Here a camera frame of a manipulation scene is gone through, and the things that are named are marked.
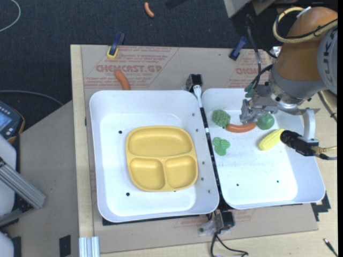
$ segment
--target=yellow plate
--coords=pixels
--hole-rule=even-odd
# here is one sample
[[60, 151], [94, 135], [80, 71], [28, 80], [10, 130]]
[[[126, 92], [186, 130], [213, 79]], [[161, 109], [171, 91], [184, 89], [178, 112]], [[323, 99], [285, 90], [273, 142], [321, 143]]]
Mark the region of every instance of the yellow plate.
[[176, 191], [198, 178], [191, 136], [179, 127], [147, 126], [126, 139], [126, 160], [133, 183], [144, 191]]

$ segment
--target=blue clamp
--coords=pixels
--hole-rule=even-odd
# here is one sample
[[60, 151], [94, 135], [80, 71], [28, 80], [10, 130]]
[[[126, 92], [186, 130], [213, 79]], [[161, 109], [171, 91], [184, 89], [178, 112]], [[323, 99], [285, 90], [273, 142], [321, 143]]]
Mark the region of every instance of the blue clamp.
[[240, 55], [240, 50], [244, 47], [248, 39], [244, 36], [236, 44], [235, 48], [231, 51], [229, 57], [233, 60], [237, 60], [238, 56]]
[[124, 43], [125, 40], [125, 33], [118, 32], [116, 34], [116, 37], [114, 38], [113, 44], [111, 47], [109, 47], [107, 51], [107, 58], [110, 60], [113, 60], [118, 53], [117, 46], [120, 46]]

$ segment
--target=white tray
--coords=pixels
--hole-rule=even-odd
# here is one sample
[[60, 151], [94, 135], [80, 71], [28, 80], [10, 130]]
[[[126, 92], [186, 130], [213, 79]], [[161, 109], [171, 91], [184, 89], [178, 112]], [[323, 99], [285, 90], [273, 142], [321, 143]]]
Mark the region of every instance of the white tray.
[[[103, 90], [90, 100], [96, 188], [100, 214], [111, 222], [208, 214], [219, 193], [203, 121], [195, 96], [184, 90]], [[193, 139], [198, 179], [191, 187], [171, 192], [146, 192], [135, 187], [126, 164], [125, 142], [142, 126], [170, 125]]]
[[275, 129], [303, 134], [301, 116], [279, 111], [270, 130], [256, 127], [247, 133], [231, 133], [212, 121], [214, 110], [231, 115], [231, 123], [240, 125], [242, 89], [212, 88], [202, 95], [211, 138], [230, 142], [225, 156], [214, 158], [224, 200], [233, 208], [246, 209], [320, 201], [325, 188], [316, 160], [303, 156], [282, 142], [269, 150], [259, 150], [261, 138]]

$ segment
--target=table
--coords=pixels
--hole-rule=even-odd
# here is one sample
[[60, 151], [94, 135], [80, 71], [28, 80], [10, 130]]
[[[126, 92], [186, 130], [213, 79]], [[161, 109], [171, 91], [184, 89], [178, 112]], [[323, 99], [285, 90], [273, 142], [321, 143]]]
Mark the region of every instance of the table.
[[[86, 110], [83, 86], [82, 45], [71, 46], [71, 66], [73, 85], [73, 112], [75, 130], [75, 151], [77, 171], [77, 198], [79, 217], [79, 236], [93, 237], [93, 209], [91, 201], [91, 177], [88, 160], [87, 128], [85, 126]], [[190, 54], [197, 49], [189, 50]], [[222, 49], [202, 49], [211, 54], [223, 52]], [[323, 108], [319, 98], [314, 96], [312, 107]], [[323, 108], [316, 115], [316, 138], [323, 146], [337, 145], [337, 125]], [[338, 250], [338, 203], [337, 203], [337, 161], [317, 160], [323, 176], [327, 195], [331, 204], [328, 213], [319, 215], [318, 230], [304, 233], [291, 233], [277, 236], [265, 236], [249, 239], [235, 239], [227, 241], [231, 248], [242, 249], [250, 256], [329, 256], [330, 251], [323, 242], [327, 238]], [[177, 245], [171, 247], [158, 247], [137, 251], [124, 251], [106, 253], [101, 256], [209, 256], [209, 243], [196, 243], [190, 245]], [[217, 243], [214, 247], [216, 254], [229, 255], [226, 249]]]

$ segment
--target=green ball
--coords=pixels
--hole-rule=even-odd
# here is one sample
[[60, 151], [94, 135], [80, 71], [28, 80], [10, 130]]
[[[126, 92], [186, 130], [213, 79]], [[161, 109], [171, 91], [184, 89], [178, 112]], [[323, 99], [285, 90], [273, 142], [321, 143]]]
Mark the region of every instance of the green ball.
[[264, 116], [257, 118], [256, 124], [261, 130], [268, 130], [274, 125], [274, 123], [274, 117], [271, 114], [265, 114]]

